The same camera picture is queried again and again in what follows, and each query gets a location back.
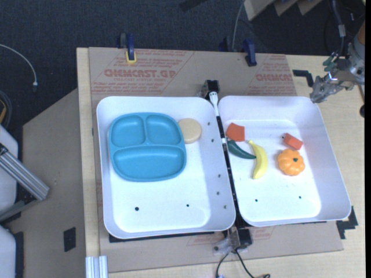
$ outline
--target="table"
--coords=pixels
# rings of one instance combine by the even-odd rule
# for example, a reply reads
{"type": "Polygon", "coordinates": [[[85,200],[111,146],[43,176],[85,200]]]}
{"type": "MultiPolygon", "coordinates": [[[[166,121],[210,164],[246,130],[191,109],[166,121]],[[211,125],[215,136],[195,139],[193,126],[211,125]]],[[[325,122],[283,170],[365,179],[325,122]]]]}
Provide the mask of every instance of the table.
{"type": "MultiPolygon", "coordinates": [[[[230,54],[218,54],[230,57],[230,54]]],[[[309,70],[313,76],[323,75],[325,57],[287,56],[290,69],[309,70]]],[[[90,98],[89,49],[77,49],[78,92],[82,151],[83,205],[85,219],[86,256],[100,255],[97,225],[97,199],[94,172],[94,147],[92,137],[92,101],[90,98]]],[[[310,88],[305,79],[293,78],[297,94],[308,96],[310,88]]],[[[364,118],[359,109],[364,104],[358,88],[339,92],[319,104],[344,182],[358,219],[356,230],[346,231],[344,250],[254,259],[247,262],[250,272],[258,276],[270,273],[271,277],[364,277],[365,276],[365,184],[364,184],[364,118]]],[[[179,266],[121,273],[119,277],[213,277],[216,264],[179,266]]],[[[220,273],[226,277],[243,277],[241,264],[236,261],[223,264],[220,273]]]]}

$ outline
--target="black fabric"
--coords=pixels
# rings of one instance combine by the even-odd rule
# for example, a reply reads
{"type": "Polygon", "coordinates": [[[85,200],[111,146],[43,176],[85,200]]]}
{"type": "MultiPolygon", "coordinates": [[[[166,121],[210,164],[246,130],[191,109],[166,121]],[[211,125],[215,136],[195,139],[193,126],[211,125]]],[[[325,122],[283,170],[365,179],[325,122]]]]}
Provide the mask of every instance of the black fabric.
{"type": "MultiPolygon", "coordinates": [[[[361,0],[344,0],[364,13],[361,0]]],[[[0,90],[13,102],[9,132],[27,123],[77,87],[77,47],[116,47],[131,32],[136,48],[218,51],[232,37],[242,0],[0,0],[0,90]]],[[[350,16],[345,9],[343,14],[350,16]]],[[[352,23],[357,28],[358,21],[352,23]]],[[[250,37],[258,53],[327,55],[339,44],[327,0],[302,16],[296,5],[278,17],[273,5],[248,21],[244,11],[236,49],[250,37]]]]}

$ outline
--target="orange pumpkin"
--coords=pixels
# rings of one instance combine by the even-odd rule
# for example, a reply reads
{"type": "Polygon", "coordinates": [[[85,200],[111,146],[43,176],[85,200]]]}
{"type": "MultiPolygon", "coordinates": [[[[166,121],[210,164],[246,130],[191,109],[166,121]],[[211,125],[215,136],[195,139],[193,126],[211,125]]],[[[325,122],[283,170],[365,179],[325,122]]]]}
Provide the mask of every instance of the orange pumpkin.
{"type": "Polygon", "coordinates": [[[289,148],[278,155],[277,161],[278,167],[286,175],[295,176],[305,169],[303,157],[299,154],[299,151],[294,151],[289,148]]]}

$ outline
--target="white cable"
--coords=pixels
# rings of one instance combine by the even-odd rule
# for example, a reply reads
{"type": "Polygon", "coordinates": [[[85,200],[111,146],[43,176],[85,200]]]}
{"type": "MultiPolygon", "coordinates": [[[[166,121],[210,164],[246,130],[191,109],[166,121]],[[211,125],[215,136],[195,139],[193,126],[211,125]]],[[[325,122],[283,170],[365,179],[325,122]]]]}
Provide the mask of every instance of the white cable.
{"type": "Polygon", "coordinates": [[[34,78],[35,78],[34,83],[32,84],[32,85],[33,85],[33,91],[35,92],[36,89],[37,89],[38,83],[37,83],[37,77],[36,77],[35,69],[34,69],[34,67],[32,66],[32,64],[30,63],[30,61],[28,61],[24,55],[22,55],[21,53],[17,52],[15,49],[12,49],[11,47],[8,47],[8,46],[3,45],[3,44],[0,44],[0,46],[1,46],[1,47],[4,47],[5,49],[9,49],[9,50],[12,51],[13,53],[18,54],[18,56],[20,56],[21,58],[23,58],[23,60],[25,60],[25,61],[27,62],[27,64],[31,67],[32,72],[33,72],[33,74],[34,74],[34,78]]]}
{"type": "Polygon", "coordinates": [[[241,10],[245,4],[245,1],[246,0],[243,0],[242,3],[241,3],[241,6],[239,7],[239,10],[238,10],[238,13],[237,13],[237,17],[236,17],[236,22],[234,24],[234,31],[233,31],[233,40],[232,40],[232,52],[234,52],[234,42],[235,42],[235,39],[236,39],[236,32],[237,32],[237,25],[238,25],[238,19],[239,19],[239,16],[241,14],[241,10]]]}

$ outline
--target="toy food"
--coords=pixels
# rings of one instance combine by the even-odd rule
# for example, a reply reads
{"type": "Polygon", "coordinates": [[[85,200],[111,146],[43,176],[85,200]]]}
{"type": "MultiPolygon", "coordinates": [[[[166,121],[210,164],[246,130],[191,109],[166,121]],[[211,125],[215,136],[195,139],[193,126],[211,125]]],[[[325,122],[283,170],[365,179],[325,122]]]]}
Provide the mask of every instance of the toy food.
{"type": "Polygon", "coordinates": [[[202,133],[201,125],[195,119],[185,118],[178,122],[184,143],[190,144],[197,141],[202,133]]]}
{"type": "Polygon", "coordinates": [[[228,129],[225,133],[227,137],[234,141],[244,141],[245,140],[245,127],[236,125],[235,123],[231,123],[228,126],[228,129]]]}
{"type": "Polygon", "coordinates": [[[265,171],[267,171],[268,168],[267,153],[265,152],[263,147],[255,144],[252,140],[249,140],[248,143],[251,144],[256,155],[256,165],[253,172],[253,179],[258,179],[264,175],[265,171]]]}
{"type": "Polygon", "coordinates": [[[278,167],[286,174],[295,176],[300,174],[305,169],[303,157],[299,151],[286,148],[278,157],[278,167]]]}
{"type": "Polygon", "coordinates": [[[235,156],[238,156],[242,159],[256,159],[256,156],[244,151],[241,147],[237,145],[234,140],[227,140],[228,150],[230,153],[233,153],[235,156]]]}
{"type": "Polygon", "coordinates": [[[285,134],[285,138],[283,139],[283,142],[286,143],[288,146],[291,146],[292,148],[299,150],[301,146],[303,145],[303,142],[299,139],[295,138],[294,136],[290,135],[289,133],[285,134]]]}

